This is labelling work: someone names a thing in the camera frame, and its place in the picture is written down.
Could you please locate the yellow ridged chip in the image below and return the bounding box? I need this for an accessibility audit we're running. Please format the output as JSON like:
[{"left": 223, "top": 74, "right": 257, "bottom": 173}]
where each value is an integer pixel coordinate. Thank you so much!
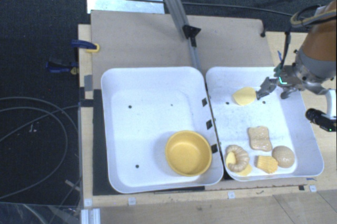
[{"left": 254, "top": 155, "right": 279, "bottom": 175}]

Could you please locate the brown cardboard board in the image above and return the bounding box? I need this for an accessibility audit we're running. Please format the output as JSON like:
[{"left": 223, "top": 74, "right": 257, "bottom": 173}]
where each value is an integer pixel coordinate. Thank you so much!
[{"left": 90, "top": 9, "right": 308, "bottom": 192}]

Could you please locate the thin black rod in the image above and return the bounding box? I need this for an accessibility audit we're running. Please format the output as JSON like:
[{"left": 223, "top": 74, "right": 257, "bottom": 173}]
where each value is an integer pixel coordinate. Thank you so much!
[{"left": 206, "top": 85, "right": 225, "bottom": 179}]

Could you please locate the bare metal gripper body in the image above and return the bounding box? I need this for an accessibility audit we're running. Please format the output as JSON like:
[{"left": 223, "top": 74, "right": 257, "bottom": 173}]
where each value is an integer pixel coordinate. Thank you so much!
[{"left": 275, "top": 64, "right": 330, "bottom": 96}]

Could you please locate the tan round bun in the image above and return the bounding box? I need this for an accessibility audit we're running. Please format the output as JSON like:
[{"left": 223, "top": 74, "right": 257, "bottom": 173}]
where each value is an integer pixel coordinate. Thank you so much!
[{"left": 271, "top": 145, "right": 295, "bottom": 169}]

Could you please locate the white plastic tray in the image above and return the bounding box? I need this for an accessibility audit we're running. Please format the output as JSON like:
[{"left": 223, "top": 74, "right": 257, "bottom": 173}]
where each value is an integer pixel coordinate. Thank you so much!
[
  {"left": 101, "top": 66, "right": 225, "bottom": 195},
  {"left": 205, "top": 66, "right": 325, "bottom": 182}
]

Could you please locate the tan bread slice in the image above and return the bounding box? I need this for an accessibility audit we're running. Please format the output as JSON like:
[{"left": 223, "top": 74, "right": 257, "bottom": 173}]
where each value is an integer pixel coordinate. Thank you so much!
[{"left": 247, "top": 126, "right": 273, "bottom": 152}]

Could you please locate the black cylinder on white bracket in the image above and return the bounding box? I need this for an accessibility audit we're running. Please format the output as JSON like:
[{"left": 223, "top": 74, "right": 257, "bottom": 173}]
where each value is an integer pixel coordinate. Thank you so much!
[{"left": 305, "top": 88, "right": 337, "bottom": 133}]

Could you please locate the yellow bowl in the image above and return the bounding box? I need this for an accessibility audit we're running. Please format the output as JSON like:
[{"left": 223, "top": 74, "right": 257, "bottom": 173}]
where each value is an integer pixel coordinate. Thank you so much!
[{"left": 165, "top": 130, "right": 213, "bottom": 177}]

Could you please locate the beige croissant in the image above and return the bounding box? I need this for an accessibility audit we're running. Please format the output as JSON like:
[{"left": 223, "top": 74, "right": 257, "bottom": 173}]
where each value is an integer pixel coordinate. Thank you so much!
[{"left": 225, "top": 144, "right": 251, "bottom": 172}]

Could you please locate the pale yellow round chip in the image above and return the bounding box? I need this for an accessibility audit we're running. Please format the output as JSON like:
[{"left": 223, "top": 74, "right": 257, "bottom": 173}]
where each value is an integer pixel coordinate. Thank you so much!
[
  {"left": 225, "top": 151, "right": 253, "bottom": 177},
  {"left": 232, "top": 86, "right": 257, "bottom": 107}
]

